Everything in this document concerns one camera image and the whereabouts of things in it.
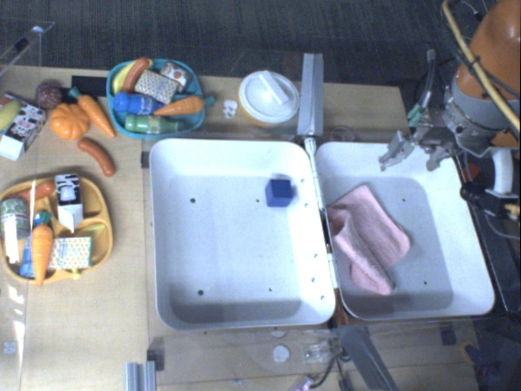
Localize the dark purple grapes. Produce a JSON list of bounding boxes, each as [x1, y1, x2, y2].
[[33, 80, 63, 111]]

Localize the yellow divided plate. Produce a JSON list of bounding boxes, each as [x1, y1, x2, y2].
[[0, 176, 114, 286]]

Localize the orange carrot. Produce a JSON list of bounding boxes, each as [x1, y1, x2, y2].
[[153, 94, 216, 118], [68, 86, 117, 139], [30, 211, 55, 288]]

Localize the cow print carton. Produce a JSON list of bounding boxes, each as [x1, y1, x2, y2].
[[0, 92, 47, 163]]

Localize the clear plastic bottle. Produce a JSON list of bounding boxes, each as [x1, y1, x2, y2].
[[302, 337, 342, 366]]

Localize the black and white milk carton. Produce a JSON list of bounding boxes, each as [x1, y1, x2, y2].
[[54, 173, 85, 235]]

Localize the blue divided plate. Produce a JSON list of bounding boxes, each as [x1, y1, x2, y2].
[[106, 57, 206, 139]]

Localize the orange pumpkin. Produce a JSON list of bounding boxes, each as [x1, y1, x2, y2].
[[49, 102, 92, 141]]

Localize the green can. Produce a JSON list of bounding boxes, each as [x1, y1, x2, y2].
[[0, 197, 32, 240]]

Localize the white can with orange print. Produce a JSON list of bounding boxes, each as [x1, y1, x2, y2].
[[159, 61, 193, 94]]

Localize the white lidded round container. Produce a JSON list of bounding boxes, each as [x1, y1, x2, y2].
[[237, 69, 301, 129]]

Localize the blue bottle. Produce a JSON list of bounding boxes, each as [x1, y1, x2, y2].
[[112, 91, 164, 116], [18, 234, 36, 279]]

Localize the black cylinder on white bracket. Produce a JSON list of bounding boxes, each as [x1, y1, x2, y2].
[[459, 147, 519, 219]]

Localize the yellow green bottle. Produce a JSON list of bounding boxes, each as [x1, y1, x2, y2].
[[0, 99, 22, 133]]

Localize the blue cube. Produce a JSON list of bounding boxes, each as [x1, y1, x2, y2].
[[265, 176, 296, 209]]

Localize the yellow banana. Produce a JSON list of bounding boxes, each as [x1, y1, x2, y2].
[[111, 60, 140, 95]]

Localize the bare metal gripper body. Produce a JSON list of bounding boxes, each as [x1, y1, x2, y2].
[[409, 112, 464, 158]]

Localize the pink cloth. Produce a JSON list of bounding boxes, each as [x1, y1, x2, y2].
[[326, 183, 412, 297]]

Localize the patterned carton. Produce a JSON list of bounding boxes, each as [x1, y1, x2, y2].
[[134, 68, 181, 106], [48, 235, 94, 271]]

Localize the white plastic tray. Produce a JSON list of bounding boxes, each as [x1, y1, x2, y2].
[[315, 140, 497, 322], [148, 138, 337, 332]]

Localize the orange sausage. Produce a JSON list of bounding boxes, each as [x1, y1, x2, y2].
[[122, 57, 152, 94], [77, 137, 117, 178], [17, 180, 57, 203]]

